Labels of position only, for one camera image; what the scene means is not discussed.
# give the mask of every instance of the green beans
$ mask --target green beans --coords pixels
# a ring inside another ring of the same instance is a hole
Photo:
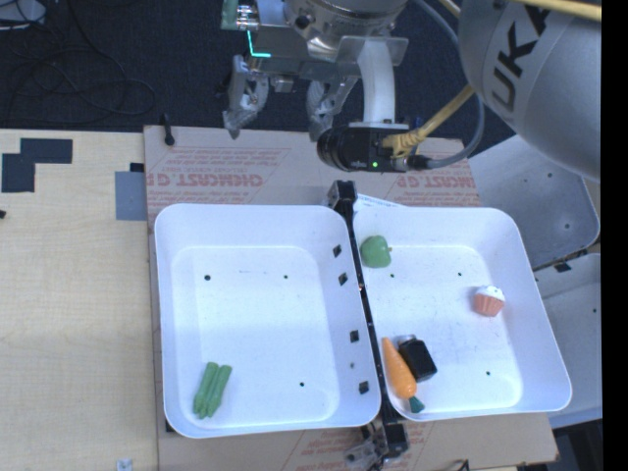
[[[207,363],[193,403],[193,411],[198,418],[214,415],[222,402],[223,392],[232,370],[229,365],[219,367],[217,363]]]

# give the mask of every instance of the teal light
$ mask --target teal light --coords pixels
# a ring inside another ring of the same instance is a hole
[[[251,39],[251,31],[248,29],[246,31],[246,36],[248,36],[248,50],[251,53],[251,56],[254,58],[270,58],[271,54],[269,52],[255,52],[253,50],[253,40]]]

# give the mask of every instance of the cupcake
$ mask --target cupcake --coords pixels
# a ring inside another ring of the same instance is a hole
[[[473,296],[473,310],[484,316],[495,317],[503,308],[504,301],[503,291],[498,287],[480,287]]]

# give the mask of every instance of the dark background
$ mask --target dark background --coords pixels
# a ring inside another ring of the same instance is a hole
[[[10,129],[142,131],[161,123],[221,128],[226,96],[216,87],[246,47],[242,31],[220,29],[223,0],[38,0],[43,25],[0,27],[0,126]],[[251,4],[254,0],[240,0]],[[454,27],[436,0],[424,0]],[[465,85],[455,45],[410,2],[392,33],[409,39],[395,68],[401,121],[426,121]],[[271,89],[247,129],[307,131],[306,80],[293,93]],[[335,125],[361,119],[362,85],[351,92]],[[477,123],[473,100],[432,136],[467,143]],[[513,135],[490,109],[475,153]]]

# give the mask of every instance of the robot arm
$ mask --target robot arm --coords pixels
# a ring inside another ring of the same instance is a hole
[[[290,92],[296,79],[307,79],[310,138],[320,158],[342,170],[453,163],[477,146],[486,104],[551,160],[600,180],[601,0],[463,0],[460,9],[442,0],[459,18],[455,39],[469,85],[413,131],[395,121],[393,68],[408,41],[391,35],[409,1],[225,0],[221,27],[244,31],[249,44],[234,57],[225,128],[236,138],[271,86]],[[359,80],[362,121],[334,127]],[[418,155],[418,143],[473,95],[479,120],[469,146],[441,161]]]

